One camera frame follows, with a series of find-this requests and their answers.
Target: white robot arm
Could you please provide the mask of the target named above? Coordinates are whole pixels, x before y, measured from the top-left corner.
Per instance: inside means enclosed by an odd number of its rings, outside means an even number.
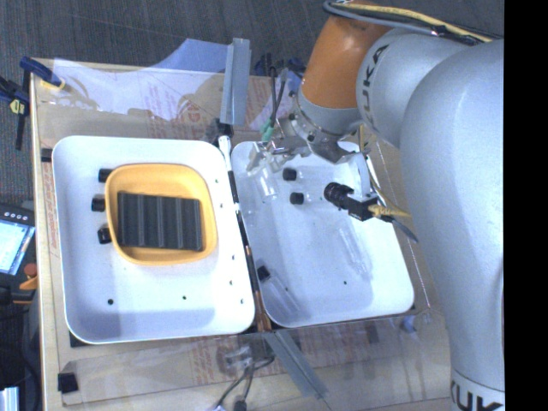
[[[453,409],[500,411],[503,40],[389,27],[330,17],[295,110],[278,120],[266,147],[341,163],[348,154],[337,142],[365,123],[400,148],[414,227],[449,333]]]

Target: gray carpet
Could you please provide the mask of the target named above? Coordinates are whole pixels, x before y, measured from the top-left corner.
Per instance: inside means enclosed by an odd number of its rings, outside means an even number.
[[[21,83],[23,56],[149,66],[186,38],[225,44],[245,38],[251,40],[253,62],[266,52],[306,61],[327,18],[323,1],[0,0],[0,75]],[[504,0],[371,1],[504,34]],[[29,133],[16,151],[16,122],[1,104],[0,202],[18,205],[32,199],[33,186]],[[0,307],[0,316],[4,313]],[[20,329],[10,327],[0,329],[0,340],[17,339]]]

